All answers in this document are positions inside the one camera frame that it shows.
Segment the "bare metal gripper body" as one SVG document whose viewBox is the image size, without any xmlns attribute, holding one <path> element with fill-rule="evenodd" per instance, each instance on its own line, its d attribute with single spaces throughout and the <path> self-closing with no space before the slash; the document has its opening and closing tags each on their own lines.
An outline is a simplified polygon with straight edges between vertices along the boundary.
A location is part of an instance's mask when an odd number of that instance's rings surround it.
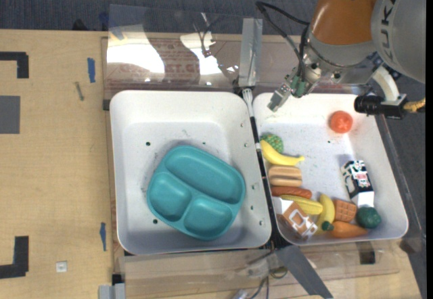
<svg viewBox="0 0 433 299">
<path fill-rule="evenodd" d="M 304 97 L 321 83 L 333 83 L 334 76 L 341 73 L 342 65 L 305 54 L 303 60 L 286 74 L 283 80 L 283 97 Z"/>
</svg>

